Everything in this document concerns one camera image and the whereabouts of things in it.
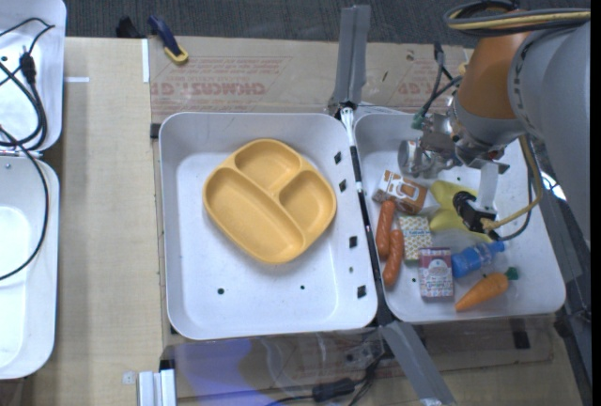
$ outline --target black connector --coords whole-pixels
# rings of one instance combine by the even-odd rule
[[[338,396],[349,395],[355,391],[355,382],[350,378],[335,383],[318,384],[313,387],[312,396],[315,402],[323,402]]]
[[[19,64],[27,83],[34,86],[36,84],[36,62],[34,61],[34,57],[25,50],[19,58]]]

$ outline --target blue bottle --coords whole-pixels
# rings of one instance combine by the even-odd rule
[[[479,242],[466,247],[460,253],[451,254],[453,277],[463,277],[467,273],[487,266],[498,252],[503,252],[504,250],[505,244],[503,241]]]

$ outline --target toy sausage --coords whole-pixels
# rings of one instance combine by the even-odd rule
[[[390,251],[388,259],[386,259],[384,272],[382,273],[382,279],[387,288],[394,285],[398,273],[401,270],[401,261],[403,260],[403,254],[405,252],[405,237],[403,236],[403,231],[401,229],[392,230],[390,241]]]
[[[388,257],[390,249],[390,233],[393,226],[393,215],[396,206],[391,200],[385,200],[379,210],[378,228],[376,229],[376,247],[380,259]]]

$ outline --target small carton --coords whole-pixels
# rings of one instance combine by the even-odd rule
[[[391,199],[399,211],[410,215],[429,213],[439,207],[427,187],[390,170],[384,171],[372,199],[376,202]]]
[[[455,288],[449,247],[420,249],[420,295],[425,298],[453,298]]]
[[[420,249],[433,245],[427,217],[400,214],[398,226],[405,237],[405,262],[417,262]]]

